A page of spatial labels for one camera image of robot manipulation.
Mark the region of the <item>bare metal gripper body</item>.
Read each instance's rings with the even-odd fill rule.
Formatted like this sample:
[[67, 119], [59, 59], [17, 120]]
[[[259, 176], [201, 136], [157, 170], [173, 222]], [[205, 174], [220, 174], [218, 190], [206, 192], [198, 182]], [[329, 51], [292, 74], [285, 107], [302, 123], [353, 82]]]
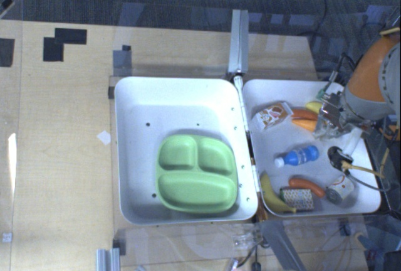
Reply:
[[347, 124], [348, 107], [343, 92], [324, 94], [320, 116], [327, 125], [345, 126]]

